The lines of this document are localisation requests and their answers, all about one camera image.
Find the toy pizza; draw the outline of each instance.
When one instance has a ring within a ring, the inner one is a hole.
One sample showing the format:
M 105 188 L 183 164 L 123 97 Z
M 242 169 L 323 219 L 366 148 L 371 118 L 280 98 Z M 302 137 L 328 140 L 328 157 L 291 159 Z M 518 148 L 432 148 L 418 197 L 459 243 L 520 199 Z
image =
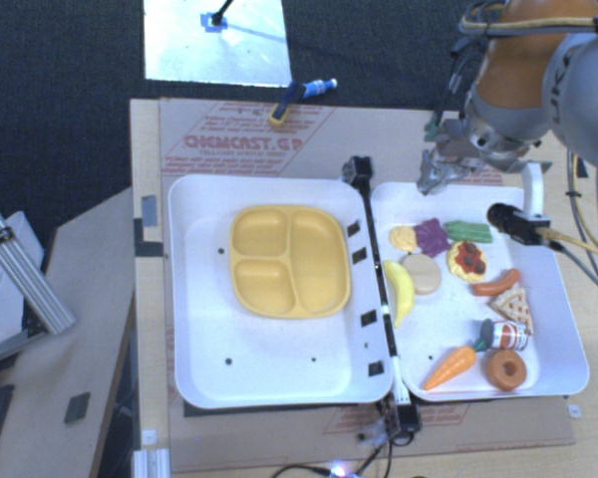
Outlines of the toy pizza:
M 447 254 L 449 271 L 470 283 L 479 282 L 487 269 L 482 250 L 471 241 L 456 241 Z
M 534 325 L 529 313 L 525 289 L 522 287 L 509 289 L 492 301 L 490 305 L 506 319 L 525 324 L 527 332 L 533 335 Z

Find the yellow plate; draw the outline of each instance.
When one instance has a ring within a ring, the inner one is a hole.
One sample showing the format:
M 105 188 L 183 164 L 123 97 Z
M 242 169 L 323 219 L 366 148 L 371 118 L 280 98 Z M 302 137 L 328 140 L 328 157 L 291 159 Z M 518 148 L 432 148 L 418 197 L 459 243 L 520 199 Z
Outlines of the yellow plate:
M 281 319 L 326 317 L 350 297 L 346 241 L 327 212 L 260 205 L 230 227 L 230 277 L 251 312 Z

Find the hot dog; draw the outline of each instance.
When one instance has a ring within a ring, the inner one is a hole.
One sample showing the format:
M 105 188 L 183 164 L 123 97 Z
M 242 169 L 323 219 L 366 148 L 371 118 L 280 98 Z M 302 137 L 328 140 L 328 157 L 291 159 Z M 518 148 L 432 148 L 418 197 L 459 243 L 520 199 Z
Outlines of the hot dog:
M 511 268 L 497 282 L 476 283 L 471 286 L 471 291 L 475 296 L 497 296 L 510 289 L 518 280 L 520 271 Z

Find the white tray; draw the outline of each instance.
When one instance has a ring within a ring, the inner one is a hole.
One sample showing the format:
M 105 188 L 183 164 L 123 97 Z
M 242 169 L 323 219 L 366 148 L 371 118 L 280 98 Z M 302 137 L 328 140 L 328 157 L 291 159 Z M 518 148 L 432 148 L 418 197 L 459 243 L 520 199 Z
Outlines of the white tray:
M 322 209 L 345 234 L 359 223 L 361 231 L 347 238 L 352 292 L 343 310 L 321 319 L 283 320 L 240 305 L 230 280 L 230 225 L 241 210 L 266 204 Z M 174 375 L 186 401 L 202 408 L 357 403 L 389 391 L 392 369 L 366 216 L 351 186 L 190 175 L 170 189 L 168 210 Z M 362 248 L 368 258 L 353 264 L 352 254 Z M 362 325 L 361 316 L 373 312 L 377 321 Z
M 522 190 L 451 185 L 441 194 L 423 196 L 414 184 L 378 186 L 372 206 L 382 260 L 400 261 L 405 256 L 390 244 L 389 233 L 394 226 L 414 226 L 431 218 L 441 224 L 451 220 L 484 223 L 487 209 L 495 202 L 522 207 Z M 496 279 L 510 267 L 518 269 L 534 320 L 535 335 L 520 353 L 527 366 L 526 382 L 510 392 L 496 389 L 485 377 L 487 355 L 479 353 L 471 370 L 431 391 L 422 390 L 431 370 L 449 351 L 473 343 L 484 319 L 500 319 L 487 305 L 490 298 L 474 296 L 467 282 L 449 272 L 446 254 L 441 253 L 436 257 L 443 275 L 441 287 L 430 295 L 416 296 L 413 310 L 395 334 L 408 389 L 429 401 L 560 395 L 582 390 L 589 368 L 554 253 L 544 246 L 518 244 L 493 227 L 491 232 L 493 242 L 479 245 L 488 260 L 483 281 Z M 392 304 L 391 288 L 389 296 Z

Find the pizza slice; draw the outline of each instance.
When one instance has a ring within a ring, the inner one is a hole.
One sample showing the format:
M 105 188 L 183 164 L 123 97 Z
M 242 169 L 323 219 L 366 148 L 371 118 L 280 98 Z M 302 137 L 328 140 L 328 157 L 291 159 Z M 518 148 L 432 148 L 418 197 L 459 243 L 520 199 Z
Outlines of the pizza slice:
M 527 332 L 533 335 L 534 325 L 529 313 L 525 289 L 513 287 L 500 294 L 490 305 L 506 319 L 525 324 Z

